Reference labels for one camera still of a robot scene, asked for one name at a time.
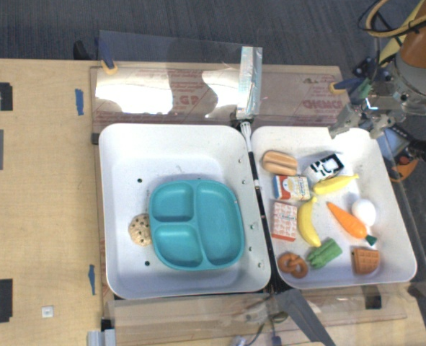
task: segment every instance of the gray carpet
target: gray carpet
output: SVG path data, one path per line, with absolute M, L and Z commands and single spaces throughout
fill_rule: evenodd
M 94 38 L 110 30 L 261 46 L 264 63 L 339 66 L 348 78 L 374 54 L 373 39 L 356 25 L 373 1 L 0 0 L 0 58 L 72 59 L 77 40 L 96 58 Z M 418 1 L 395 0 L 384 16 L 400 25 Z M 403 126 L 426 140 L 426 119 L 409 117 Z M 423 254 L 415 282 L 426 321 L 426 163 L 404 189 L 417 223 L 414 245 L 421 241 L 424 247 L 424 252 L 415 248 Z

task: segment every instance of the cookie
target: cookie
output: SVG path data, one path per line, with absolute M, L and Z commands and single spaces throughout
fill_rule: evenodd
M 131 221 L 128 232 L 135 244 L 147 246 L 152 243 L 148 214 L 135 216 Z

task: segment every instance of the toy carrot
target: toy carrot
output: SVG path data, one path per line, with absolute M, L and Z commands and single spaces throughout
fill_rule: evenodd
M 352 214 L 349 214 L 347 211 L 341 209 L 339 206 L 336 206 L 333 203 L 327 203 L 328 209 L 331 210 L 334 217 L 339 221 L 343 229 L 345 229 L 351 236 L 354 236 L 356 239 L 366 239 L 368 243 L 373 246 L 378 239 L 376 237 L 370 236 L 366 231 L 365 224 L 361 220 L 354 217 Z

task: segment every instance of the wooden board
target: wooden board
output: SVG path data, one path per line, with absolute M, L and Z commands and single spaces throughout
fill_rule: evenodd
M 89 63 L 0 60 L 0 81 L 14 98 L 0 111 L 0 279 L 14 284 L 0 345 L 85 345 L 102 315 Z M 43 306 L 54 317 L 42 318 Z

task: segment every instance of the teal divided plate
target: teal divided plate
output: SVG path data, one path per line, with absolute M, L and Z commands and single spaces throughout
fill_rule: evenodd
M 158 258 L 179 270 L 211 270 L 243 254 L 244 232 L 235 194 L 206 179 L 159 185 L 148 207 Z

